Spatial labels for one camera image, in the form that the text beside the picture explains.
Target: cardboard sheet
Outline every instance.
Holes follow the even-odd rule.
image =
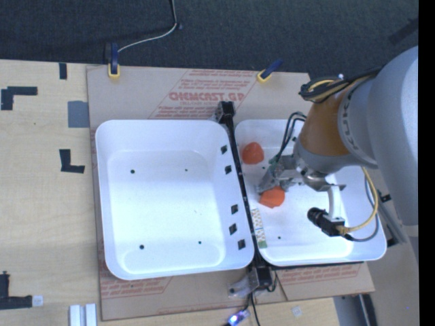
[[[308,112],[310,103],[298,97],[309,81],[305,73],[273,73],[266,83],[255,71],[121,67],[118,79],[107,66],[88,66],[88,100],[92,171],[99,248],[103,320],[171,314],[243,306],[227,288],[245,270],[124,281],[105,265],[98,187],[95,131],[107,120],[208,119],[219,101],[233,101],[234,123],[248,119],[287,119],[293,111]],[[277,273],[281,284],[258,303],[305,300],[374,291],[365,263],[330,267],[294,268]]]

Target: light wood surface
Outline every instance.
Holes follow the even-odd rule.
[[[43,306],[0,310],[0,325],[67,325],[72,304],[96,303],[99,275],[90,138],[69,128],[67,103],[87,101],[86,65],[0,60],[0,88],[37,86],[37,96],[15,96],[0,111],[0,271],[10,295],[42,295]],[[84,174],[62,173],[59,149]],[[298,307],[302,314],[295,316]],[[153,316],[99,325],[223,325],[231,312],[212,310]],[[261,325],[338,325],[331,298],[257,307]],[[255,325],[250,318],[243,325]]]

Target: blue and yellow clamp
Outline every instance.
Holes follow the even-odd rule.
[[[119,56],[118,44],[112,42],[110,44],[110,62],[107,66],[109,77],[112,79],[118,78],[121,74],[121,68],[118,62],[118,56]]]
[[[281,66],[282,63],[283,63],[283,61],[281,59],[277,59],[268,68],[266,68],[263,71],[260,71],[257,74],[257,80],[259,82],[261,82],[262,84],[264,82],[267,82],[271,78],[272,72],[277,70]]]

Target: orange block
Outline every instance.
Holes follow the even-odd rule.
[[[273,189],[264,191],[260,197],[260,204],[263,204],[269,208],[280,206],[284,203],[285,192],[279,186],[275,186]]]
[[[245,164],[257,164],[263,161],[263,159],[264,151],[259,143],[249,143],[242,151],[242,161]]]

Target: empty white tray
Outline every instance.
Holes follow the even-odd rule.
[[[329,209],[327,192],[316,192],[306,185],[295,185],[286,192],[281,206],[270,209],[259,203],[260,196],[256,193],[255,186],[265,174],[269,166],[268,160],[279,151],[286,122],[247,120],[239,123],[235,132],[239,151],[253,141],[259,143],[264,150],[263,162],[255,165],[242,164],[249,206],[256,213],[257,223],[260,223],[256,226],[256,234],[264,241],[259,243],[263,247],[260,249],[263,258],[276,266],[335,264],[381,258],[387,248],[381,225],[373,239],[367,242],[350,242],[341,237],[328,237],[307,219],[307,211],[314,206]],[[302,123],[297,122],[296,136],[301,127]],[[293,145],[290,142],[284,154],[291,154]],[[372,213],[372,207],[364,189],[361,168],[345,167],[330,175],[327,180],[330,183],[346,185],[341,192],[344,211],[342,215],[346,219],[346,225],[359,225],[365,221]],[[372,221],[352,235],[365,238],[374,230],[375,221]]]
[[[133,280],[243,268],[254,255],[225,129],[113,120],[96,134],[105,261]]]

